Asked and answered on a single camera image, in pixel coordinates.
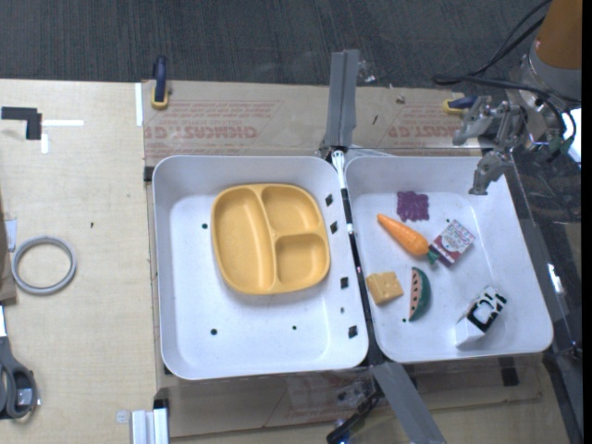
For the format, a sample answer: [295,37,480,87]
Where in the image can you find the yellow divided plate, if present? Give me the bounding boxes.
[209,182,332,296]

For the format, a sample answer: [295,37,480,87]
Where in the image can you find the brown cardboard board red print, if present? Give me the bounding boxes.
[141,79,543,438]

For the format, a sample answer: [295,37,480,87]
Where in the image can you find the thin black and white rod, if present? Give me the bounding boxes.
[329,149,373,341]

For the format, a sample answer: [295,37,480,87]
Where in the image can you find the yellow cheese wedge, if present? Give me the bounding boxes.
[364,270,405,307]

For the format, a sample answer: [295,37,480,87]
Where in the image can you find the small colourful printed carton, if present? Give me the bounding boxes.
[431,218,477,268]

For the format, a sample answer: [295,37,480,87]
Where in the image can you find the grey tape roll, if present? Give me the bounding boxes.
[10,234,79,296]

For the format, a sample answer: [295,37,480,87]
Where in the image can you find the white and black milk carton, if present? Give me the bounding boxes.
[454,285,509,352]

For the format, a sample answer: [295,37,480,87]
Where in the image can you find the grey handled scissors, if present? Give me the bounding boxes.
[0,334,42,421]

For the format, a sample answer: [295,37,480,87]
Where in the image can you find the orange carrot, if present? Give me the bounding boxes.
[376,213,441,265]

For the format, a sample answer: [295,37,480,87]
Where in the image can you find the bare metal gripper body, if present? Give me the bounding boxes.
[491,88,571,153]

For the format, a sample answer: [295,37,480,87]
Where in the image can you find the white plastic tray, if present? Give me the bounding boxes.
[151,154,371,382]
[343,154,555,365]

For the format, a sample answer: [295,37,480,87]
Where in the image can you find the watermelon slice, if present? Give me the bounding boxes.
[407,265,433,323]

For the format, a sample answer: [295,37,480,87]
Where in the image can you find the purple grapes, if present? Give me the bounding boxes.
[395,190,431,224]

